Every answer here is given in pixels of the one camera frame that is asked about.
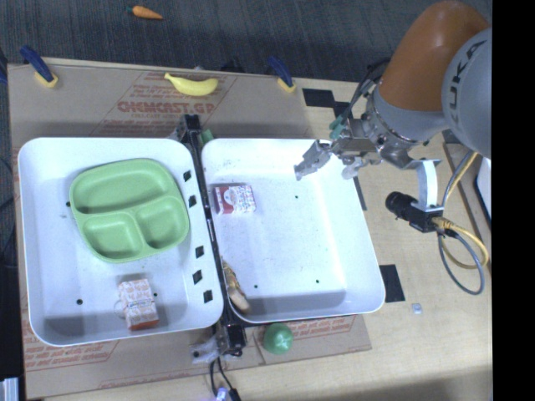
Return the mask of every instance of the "banana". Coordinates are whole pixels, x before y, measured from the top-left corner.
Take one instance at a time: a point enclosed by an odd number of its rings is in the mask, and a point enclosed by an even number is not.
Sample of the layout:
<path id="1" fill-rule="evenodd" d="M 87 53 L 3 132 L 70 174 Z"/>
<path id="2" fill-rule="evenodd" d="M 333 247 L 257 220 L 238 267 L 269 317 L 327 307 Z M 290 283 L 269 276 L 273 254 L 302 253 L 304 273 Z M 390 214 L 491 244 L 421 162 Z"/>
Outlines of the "banana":
<path id="1" fill-rule="evenodd" d="M 164 79 L 169 80 L 181 94 L 194 97 L 211 94 L 216 90 L 219 83 L 217 79 L 189 80 L 182 77 L 173 77 L 169 73 L 165 74 Z"/>

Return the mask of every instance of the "carrot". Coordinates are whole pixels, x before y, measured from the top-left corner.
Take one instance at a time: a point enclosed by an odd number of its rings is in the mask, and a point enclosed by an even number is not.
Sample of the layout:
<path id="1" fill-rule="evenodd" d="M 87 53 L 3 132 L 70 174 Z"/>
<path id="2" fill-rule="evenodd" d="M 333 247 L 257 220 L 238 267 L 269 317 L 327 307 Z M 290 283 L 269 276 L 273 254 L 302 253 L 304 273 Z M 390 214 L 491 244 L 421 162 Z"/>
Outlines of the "carrot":
<path id="1" fill-rule="evenodd" d="M 131 8 L 128 7 L 126 8 L 126 10 L 130 13 L 133 13 L 138 18 L 163 19 L 163 17 L 159 13 L 156 13 L 155 11 L 140 5 L 135 5 Z"/>

